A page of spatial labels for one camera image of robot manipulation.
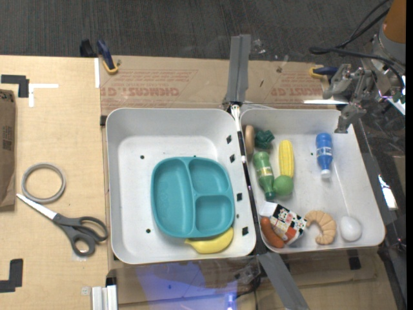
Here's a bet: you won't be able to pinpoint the brown cardboard board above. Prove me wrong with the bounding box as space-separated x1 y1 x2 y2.
99 55 398 306

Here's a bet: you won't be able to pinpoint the white patterned carton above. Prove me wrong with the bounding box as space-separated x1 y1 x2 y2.
259 201 307 245

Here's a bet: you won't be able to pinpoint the grey scissors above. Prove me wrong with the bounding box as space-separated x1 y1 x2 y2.
15 193 109 257

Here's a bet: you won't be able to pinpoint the white egg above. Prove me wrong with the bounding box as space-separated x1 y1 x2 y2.
339 215 363 242

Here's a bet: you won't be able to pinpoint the beige croissant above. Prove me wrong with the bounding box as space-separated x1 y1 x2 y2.
304 209 337 246

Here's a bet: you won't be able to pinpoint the grey tape roll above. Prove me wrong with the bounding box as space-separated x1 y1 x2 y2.
21 162 67 205

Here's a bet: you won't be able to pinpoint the beige round biscuit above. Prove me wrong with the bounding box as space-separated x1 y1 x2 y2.
244 124 256 155

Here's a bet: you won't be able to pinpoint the brown paper bag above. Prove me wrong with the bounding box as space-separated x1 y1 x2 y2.
0 88 17 211

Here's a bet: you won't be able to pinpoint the blue bottle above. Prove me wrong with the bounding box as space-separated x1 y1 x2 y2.
315 132 334 179

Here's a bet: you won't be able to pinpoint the yellow corn cob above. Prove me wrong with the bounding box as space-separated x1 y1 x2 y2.
278 139 295 178

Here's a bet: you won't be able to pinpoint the green ball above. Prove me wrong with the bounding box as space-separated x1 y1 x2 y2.
272 175 295 197

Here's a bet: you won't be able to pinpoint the orange sausage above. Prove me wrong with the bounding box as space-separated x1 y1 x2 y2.
259 216 285 249

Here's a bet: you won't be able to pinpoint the yellow banana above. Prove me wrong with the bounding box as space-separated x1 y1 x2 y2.
184 226 234 254

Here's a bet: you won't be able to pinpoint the green broccoli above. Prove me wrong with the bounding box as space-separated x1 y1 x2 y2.
254 129 276 149

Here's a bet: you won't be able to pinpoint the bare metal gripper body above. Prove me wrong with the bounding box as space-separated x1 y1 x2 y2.
350 39 407 109

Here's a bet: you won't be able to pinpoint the blue divided plate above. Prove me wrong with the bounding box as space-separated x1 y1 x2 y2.
150 156 236 240

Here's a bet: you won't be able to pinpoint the green bottle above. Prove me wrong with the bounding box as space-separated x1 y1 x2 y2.
252 150 277 201

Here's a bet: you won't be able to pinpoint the white plastic tray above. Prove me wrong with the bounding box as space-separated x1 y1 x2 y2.
239 108 387 254
105 107 257 265

